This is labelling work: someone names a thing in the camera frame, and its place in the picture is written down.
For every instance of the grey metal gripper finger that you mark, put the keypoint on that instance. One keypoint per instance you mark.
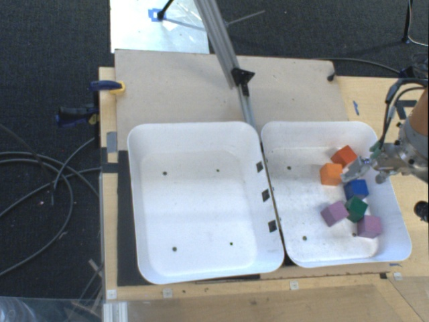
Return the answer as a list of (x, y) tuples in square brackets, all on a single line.
[(358, 165), (348, 175)]

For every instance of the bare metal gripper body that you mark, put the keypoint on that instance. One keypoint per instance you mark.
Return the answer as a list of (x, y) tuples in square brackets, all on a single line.
[(399, 162)]

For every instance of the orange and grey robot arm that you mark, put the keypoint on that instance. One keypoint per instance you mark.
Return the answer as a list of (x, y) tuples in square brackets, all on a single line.
[(421, 119)]

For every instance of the blue cube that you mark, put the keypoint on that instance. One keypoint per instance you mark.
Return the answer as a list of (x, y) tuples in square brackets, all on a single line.
[(356, 189)]

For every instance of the red cube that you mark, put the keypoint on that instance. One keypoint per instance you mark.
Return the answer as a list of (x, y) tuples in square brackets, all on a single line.
[(343, 155)]

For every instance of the orange cube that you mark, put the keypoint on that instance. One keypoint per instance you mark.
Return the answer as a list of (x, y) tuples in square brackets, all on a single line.
[(330, 174)]

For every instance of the green cube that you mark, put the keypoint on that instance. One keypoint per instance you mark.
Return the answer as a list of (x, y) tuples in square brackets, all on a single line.
[(356, 208)]

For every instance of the purple cube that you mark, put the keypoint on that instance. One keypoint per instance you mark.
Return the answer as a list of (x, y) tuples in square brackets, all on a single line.
[(334, 213), (369, 227)]

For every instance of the white plastic tray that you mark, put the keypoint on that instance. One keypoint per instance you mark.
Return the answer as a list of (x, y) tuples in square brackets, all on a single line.
[(197, 206), (301, 213)]

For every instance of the thin black rod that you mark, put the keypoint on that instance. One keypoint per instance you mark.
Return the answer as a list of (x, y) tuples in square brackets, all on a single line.
[(272, 193)]

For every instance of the pale flat board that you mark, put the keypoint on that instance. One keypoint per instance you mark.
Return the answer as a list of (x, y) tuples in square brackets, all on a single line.
[(187, 89)]

